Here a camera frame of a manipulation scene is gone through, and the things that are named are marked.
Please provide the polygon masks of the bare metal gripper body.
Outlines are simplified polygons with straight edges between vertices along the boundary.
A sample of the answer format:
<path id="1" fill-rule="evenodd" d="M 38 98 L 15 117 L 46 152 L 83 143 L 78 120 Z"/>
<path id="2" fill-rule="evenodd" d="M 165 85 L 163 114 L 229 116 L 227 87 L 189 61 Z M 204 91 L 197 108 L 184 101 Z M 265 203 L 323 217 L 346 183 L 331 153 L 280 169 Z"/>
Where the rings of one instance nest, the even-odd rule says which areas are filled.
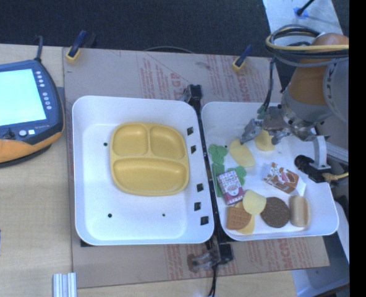
<path id="1" fill-rule="evenodd" d="M 304 121 L 289 107 L 283 105 L 269 106 L 262 121 L 262 128 L 269 135 L 271 130 L 288 128 L 291 130 L 290 136 L 296 136 L 304 142 L 315 138 L 314 127 L 315 124 Z"/>

